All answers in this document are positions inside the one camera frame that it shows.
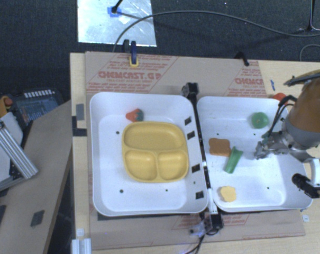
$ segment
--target wooden table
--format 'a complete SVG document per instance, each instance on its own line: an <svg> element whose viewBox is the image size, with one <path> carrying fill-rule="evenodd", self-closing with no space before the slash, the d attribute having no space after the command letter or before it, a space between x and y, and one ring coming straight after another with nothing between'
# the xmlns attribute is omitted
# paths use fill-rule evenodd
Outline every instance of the wooden table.
<svg viewBox="0 0 320 254"><path fill-rule="evenodd" d="M78 103L86 102L85 91L85 55L72 53L71 62L71 98L72 116L76 116ZM320 63L259 61L259 66L268 96L277 92L298 96L301 86L286 87L282 84L292 75L298 76L306 72L320 69ZM273 91L271 80L275 85ZM78 128L86 128L86 118L77 121ZM320 157L320 146L309 151L311 155ZM87 138L73 137L74 153L74 191L75 191L75 228L82 228L83 234L77 239L90 238L90 221L88 208L88 161ZM320 253L320 199L315 199L311 207L301 213L309 217L304 223L304 237L270 238L260 240L243 240L231 242L203 243L199 253ZM185 253L195 244L178 244L172 246L141 247L111 250L96 250L94 254L133 254L133 253Z"/></svg>

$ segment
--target metal plate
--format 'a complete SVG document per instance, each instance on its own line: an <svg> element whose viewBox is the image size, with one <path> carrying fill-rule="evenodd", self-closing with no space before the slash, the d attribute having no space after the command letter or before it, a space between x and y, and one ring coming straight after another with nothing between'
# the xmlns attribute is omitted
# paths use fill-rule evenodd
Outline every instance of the metal plate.
<svg viewBox="0 0 320 254"><path fill-rule="evenodd" d="M137 19L120 15L111 17L108 8L118 0L78 0L78 41L114 44L120 33ZM137 18L152 14L150 0L123 0L122 13ZM138 23L120 39L135 40L138 46L156 47L153 18Z"/></svg>

